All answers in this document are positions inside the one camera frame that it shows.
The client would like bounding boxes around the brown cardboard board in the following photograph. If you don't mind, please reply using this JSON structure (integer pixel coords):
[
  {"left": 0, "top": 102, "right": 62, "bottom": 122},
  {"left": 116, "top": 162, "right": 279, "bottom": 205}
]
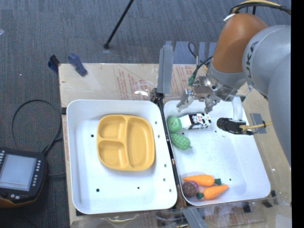
[{"left": 57, "top": 63, "right": 292, "bottom": 228}]

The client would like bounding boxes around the yellow divided plate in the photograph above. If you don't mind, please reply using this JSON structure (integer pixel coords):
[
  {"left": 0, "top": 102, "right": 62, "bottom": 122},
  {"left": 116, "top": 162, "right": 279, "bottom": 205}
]
[{"left": 96, "top": 114, "right": 156, "bottom": 171}]

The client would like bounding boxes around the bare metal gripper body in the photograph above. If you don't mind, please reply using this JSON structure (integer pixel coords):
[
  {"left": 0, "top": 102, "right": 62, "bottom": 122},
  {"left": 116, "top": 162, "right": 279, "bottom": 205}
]
[{"left": 192, "top": 74, "right": 238, "bottom": 103}]

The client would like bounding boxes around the black cylinder on white bracket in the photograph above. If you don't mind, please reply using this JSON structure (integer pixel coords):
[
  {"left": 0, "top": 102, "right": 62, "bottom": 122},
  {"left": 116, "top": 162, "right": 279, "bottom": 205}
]
[{"left": 216, "top": 96, "right": 247, "bottom": 135}]

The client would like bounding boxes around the black block with wires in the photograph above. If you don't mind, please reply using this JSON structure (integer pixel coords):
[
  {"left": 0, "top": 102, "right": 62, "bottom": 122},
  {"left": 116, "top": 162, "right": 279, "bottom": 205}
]
[{"left": 150, "top": 88, "right": 165, "bottom": 102}]

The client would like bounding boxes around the white cow print milk carton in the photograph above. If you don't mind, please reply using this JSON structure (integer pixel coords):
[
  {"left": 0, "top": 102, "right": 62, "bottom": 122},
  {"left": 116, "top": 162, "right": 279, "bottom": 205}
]
[{"left": 179, "top": 113, "right": 212, "bottom": 130}]

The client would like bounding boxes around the green apple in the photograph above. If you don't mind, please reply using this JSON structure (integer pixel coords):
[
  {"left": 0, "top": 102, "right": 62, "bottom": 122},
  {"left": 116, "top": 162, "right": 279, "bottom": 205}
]
[{"left": 166, "top": 116, "right": 182, "bottom": 133}]

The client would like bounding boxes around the green corn cob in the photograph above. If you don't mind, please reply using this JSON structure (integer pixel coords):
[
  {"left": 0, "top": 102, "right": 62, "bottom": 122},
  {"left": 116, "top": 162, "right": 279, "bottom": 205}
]
[{"left": 169, "top": 133, "right": 193, "bottom": 151}]

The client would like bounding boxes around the brown and purple round toy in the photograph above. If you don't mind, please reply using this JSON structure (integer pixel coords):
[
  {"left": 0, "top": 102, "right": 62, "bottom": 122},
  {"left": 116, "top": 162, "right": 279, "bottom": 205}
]
[{"left": 182, "top": 180, "right": 199, "bottom": 198}]

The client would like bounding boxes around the white plastic tray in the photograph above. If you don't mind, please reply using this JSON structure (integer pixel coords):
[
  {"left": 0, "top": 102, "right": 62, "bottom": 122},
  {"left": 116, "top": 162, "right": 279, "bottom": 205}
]
[
  {"left": 66, "top": 99, "right": 178, "bottom": 215},
  {"left": 163, "top": 98, "right": 271, "bottom": 207}
]

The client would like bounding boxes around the orange carrot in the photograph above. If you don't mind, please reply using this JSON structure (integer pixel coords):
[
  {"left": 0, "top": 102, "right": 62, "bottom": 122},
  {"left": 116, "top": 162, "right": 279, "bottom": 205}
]
[
  {"left": 182, "top": 174, "right": 222, "bottom": 187},
  {"left": 196, "top": 184, "right": 229, "bottom": 201}
]

